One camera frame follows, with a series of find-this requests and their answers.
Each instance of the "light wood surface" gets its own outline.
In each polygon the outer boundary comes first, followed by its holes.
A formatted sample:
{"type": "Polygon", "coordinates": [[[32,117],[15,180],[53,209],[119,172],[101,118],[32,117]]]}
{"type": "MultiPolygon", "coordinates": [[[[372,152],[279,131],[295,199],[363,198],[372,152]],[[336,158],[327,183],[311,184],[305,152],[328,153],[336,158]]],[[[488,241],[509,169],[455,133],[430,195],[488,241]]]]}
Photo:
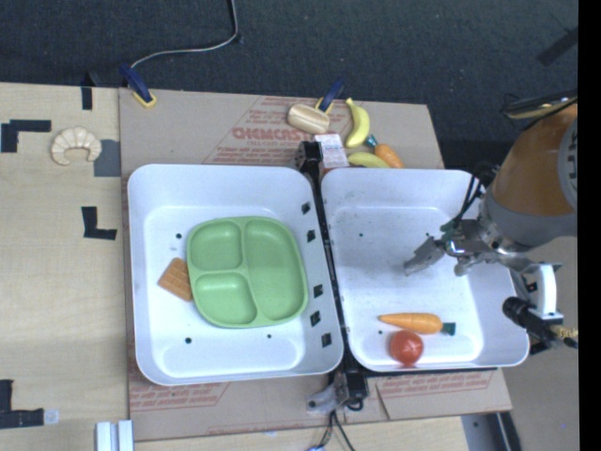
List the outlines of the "light wood surface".
{"type": "MultiPolygon", "coordinates": [[[[81,150],[56,164],[52,140],[83,126],[119,139],[117,90],[94,88],[93,111],[78,87],[0,84],[0,122],[49,119],[50,133],[21,132],[0,154],[0,379],[13,409],[53,409],[59,422],[0,430],[0,449],[94,449],[94,426],[128,418],[121,179],[94,177],[81,150]],[[115,241],[85,239],[81,207],[97,207],[115,241]]],[[[345,426],[357,449],[467,449],[458,417],[345,426]]],[[[137,443],[136,449],[304,450],[323,429],[137,443]]],[[[345,449],[338,431],[329,451],[345,449]]]]}

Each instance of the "toy tomato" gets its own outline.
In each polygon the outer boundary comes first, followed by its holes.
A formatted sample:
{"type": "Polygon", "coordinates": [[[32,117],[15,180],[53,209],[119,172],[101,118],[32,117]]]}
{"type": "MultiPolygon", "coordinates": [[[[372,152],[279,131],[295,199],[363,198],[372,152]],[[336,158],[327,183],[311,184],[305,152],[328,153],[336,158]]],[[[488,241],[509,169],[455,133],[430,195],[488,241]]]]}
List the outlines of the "toy tomato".
{"type": "Polygon", "coordinates": [[[393,334],[390,344],[391,356],[404,365],[414,365],[424,352],[423,340],[412,331],[393,334]]]}

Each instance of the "white cable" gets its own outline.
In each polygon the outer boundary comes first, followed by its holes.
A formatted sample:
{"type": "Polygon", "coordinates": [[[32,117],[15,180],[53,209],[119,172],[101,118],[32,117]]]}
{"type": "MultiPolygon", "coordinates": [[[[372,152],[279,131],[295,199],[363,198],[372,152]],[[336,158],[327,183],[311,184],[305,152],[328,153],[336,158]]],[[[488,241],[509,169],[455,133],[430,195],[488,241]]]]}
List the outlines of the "white cable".
{"type": "Polygon", "coordinates": [[[136,60],[135,62],[133,62],[131,64],[131,68],[133,69],[133,68],[137,67],[138,65],[140,65],[144,62],[147,62],[151,58],[155,58],[157,56],[173,55],[173,54],[197,54],[197,53],[201,53],[201,52],[210,52],[213,50],[218,50],[218,49],[225,47],[226,45],[229,45],[239,35],[238,34],[238,14],[236,12],[236,3],[234,0],[229,0],[229,5],[231,6],[232,20],[234,22],[234,34],[229,39],[224,40],[223,42],[218,43],[217,45],[213,45],[212,47],[203,47],[203,48],[194,48],[194,49],[179,49],[179,50],[163,50],[160,52],[155,52],[154,54],[150,54],[150,55],[144,56],[144,57],[136,60]]]}

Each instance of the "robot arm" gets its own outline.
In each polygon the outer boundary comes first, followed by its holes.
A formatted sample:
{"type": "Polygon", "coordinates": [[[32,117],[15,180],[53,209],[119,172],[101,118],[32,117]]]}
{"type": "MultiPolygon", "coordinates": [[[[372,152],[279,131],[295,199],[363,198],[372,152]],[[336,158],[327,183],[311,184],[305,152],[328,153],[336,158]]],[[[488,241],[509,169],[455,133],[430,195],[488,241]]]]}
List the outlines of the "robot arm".
{"type": "Polygon", "coordinates": [[[578,346],[578,332],[562,326],[556,309],[554,272],[559,266],[527,257],[528,251],[555,238],[578,234],[577,97],[541,105],[539,112],[543,116],[517,138],[499,169],[472,178],[461,211],[441,227],[442,236],[428,237],[404,263],[407,275],[444,256],[457,259],[456,275],[482,262],[507,267],[519,297],[508,299],[503,312],[538,341],[532,351],[557,340],[578,346]],[[478,217],[463,219],[478,199],[478,217]]]}

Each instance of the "orange carrot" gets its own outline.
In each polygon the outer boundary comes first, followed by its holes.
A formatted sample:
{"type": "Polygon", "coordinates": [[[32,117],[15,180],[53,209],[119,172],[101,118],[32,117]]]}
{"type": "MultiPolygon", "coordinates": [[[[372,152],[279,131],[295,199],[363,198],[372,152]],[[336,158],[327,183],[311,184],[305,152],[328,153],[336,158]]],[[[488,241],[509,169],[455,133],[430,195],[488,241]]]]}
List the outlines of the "orange carrot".
{"type": "Polygon", "coordinates": [[[374,148],[374,153],[392,168],[402,169],[405,167],[396,152],[386,144],[377,144],[374,148]]]}
{"type": "Polygon", "coordinates": [[[427,312],[384,314],[378,316],[378,319],[387,324],[420,334],[435,334],[443,330],[447,334],[455,333],[454,323],[444,323],[436,314],[427,312]]]}

